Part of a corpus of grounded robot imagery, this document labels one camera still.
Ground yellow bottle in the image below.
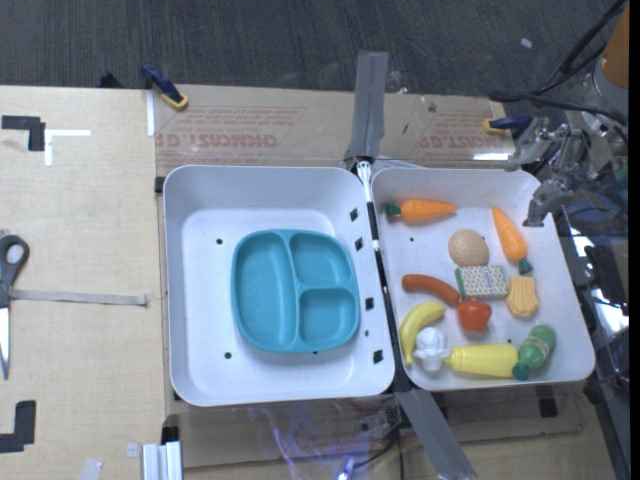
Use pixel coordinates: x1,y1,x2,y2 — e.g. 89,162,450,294
441,343,522,380

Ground white plastic tray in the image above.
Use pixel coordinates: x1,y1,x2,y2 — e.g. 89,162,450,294
370,166,597,393
162,164,397,408

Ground yellow banana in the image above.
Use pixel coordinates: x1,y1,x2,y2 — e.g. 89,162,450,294
398,300,448,368

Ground brown cardboard board red print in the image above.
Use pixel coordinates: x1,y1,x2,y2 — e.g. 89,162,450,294
153,84,584,470

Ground small patterned carton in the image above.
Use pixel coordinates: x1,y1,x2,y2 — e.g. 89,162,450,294
453,264,510,301

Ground orange carrot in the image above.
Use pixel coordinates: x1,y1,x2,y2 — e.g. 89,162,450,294
490,205,535,276
384,198,459,225

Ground green bottle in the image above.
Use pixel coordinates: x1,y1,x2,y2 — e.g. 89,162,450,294
510,323,558,383

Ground grey handled scissors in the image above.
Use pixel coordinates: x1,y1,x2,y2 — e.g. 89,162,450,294
0,233,32,382

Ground orange sausage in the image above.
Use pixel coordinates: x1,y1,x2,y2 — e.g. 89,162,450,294
400,273,462,307

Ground yellow corn piece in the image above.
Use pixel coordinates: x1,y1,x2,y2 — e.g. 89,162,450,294
504,274,541,319

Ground orange bell pepper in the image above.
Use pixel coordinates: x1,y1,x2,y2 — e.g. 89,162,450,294
456,297,494,333

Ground blue divided plate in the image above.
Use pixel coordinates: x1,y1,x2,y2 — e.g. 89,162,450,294
230,228,362,355

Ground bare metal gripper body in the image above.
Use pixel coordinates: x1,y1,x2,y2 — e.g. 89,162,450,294
548,108,630,185

